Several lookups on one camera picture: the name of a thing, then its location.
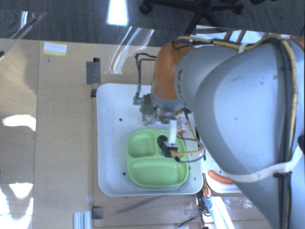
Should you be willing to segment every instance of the green plate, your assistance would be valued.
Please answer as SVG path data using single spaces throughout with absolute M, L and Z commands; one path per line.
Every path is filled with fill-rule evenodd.
M 142 187 L 166 188 L 183 184 L 189 176 L 189 165 L 166 158 L 157 144 L 167 130 L 143 129 L 133 132 L 127 142 L 126 157 L 130 179 Z M 185 152 L 183 140 L 176 140 L 178 152 Z M 187 156 L 180 157 L 187 161 Z

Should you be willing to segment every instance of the yellow sticker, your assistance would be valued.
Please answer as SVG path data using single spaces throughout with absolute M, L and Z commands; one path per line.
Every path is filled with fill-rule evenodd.
M 56 56 L 65 57 L 67 55 L 67 45 L 45 42 L 43 46 L 43 54 L 51 54 Z

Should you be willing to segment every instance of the white strap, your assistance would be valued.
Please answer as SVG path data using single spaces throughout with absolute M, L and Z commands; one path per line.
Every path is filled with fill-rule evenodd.
M 302 156 L 303 156 L 303 151 L 301 150 L 300 146 L 298 146 L 294 150 L 292 159 L 288 162 L 278 163 L 248 175 L 233 175 L 225 171 L 224 173 L 231 180 L 236 182 L 245 182 L 245 183 L 256 182 L 263 180 L 267 177 L 272 177 L 275 173 L 287 173 L 292 171 Z
M 244 52 L 244 48 L 246 47 L 246 45 L 248 45 L 248 44 L 247 44 L 247 43 L 242 43 L 242 44 L 239 46 L 238 53 Z

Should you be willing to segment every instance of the gray carpet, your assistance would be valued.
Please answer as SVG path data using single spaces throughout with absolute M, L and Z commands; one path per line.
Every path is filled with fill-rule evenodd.
M 183 34 L 192 12 L 154 5 L 148 15 L 139 11 L 142 0 L 126 0 L 128 23 L 114 26 L 107 23 L 110 0 L 0 0 L 0 10 L 41 11 L 48 15 L 27 39 L 66 42 L 119 43 L 130 26 L 169 31 L 153 44 L 162 44 Z M 241 15 L 231 11 L 215 13 L 224 27 L 253 31 L 276 32 L 304 36 L 305 0 L 265 1 L 253 5 L 242 1 Z M 205 19 L 201 24 L 208 25 Z

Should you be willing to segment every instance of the table surface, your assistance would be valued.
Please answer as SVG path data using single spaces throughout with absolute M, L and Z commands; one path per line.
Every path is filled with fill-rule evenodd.
M 150 206 L 116 215 L 114 211 L 124 209 L 122 204 L 128 208 L 144 198 L 126 202 L 125 197 L 113 198 L 101 190 L 97 195 L 96 127 L 92 120 L 96 106 L 91 98 L 92 85 L 86 84 L 86 62 L 100 58 L 102 72 L 109 65 L 122 67 L 122 74 L 102 73 L 102 83 L 135 84 L 134 53 L 156 55 L 159 48 L 60 42 L 67 45 L 66 56 L 61 57 L 44 54 L 44 43 L 22 40 L 0 62 L 0 117 L 23 114 L 36 118 L 36 132 L 26 126 L 0 126 L 0 137 L 5 140 L 1 155 L 16 147 L 9 151 L 7 162 L 1 163 L 1 189 L 5 193 L 5 184 L 15 182 L 34 184 L 29 193 L 34 198 L 30 228 L 72 228 L 73 213 L 91 210 L 93 205 L 102 206 L 112 218 L 106 224 L 107 217 L 95 220 L 93 227 L 173 229 L 189 218 L 183 206 L 194 205 L 194 195 L 159 198 Z M 152 73 L 152 65 L 143 68 L 143 84 L 151 83 Z M 10 200 L 18 201 L 14 196 Z M 162 218 L 156 212 L 160 209 L 168 211 Z M 142 223 L 135 223 L 134 218 L 139 217 Z M 231 217 L 236 228 L 269 228 L 253 208 L 236 209 Z M 196 220 L 189 228 L 201 228 L 201 222 Z

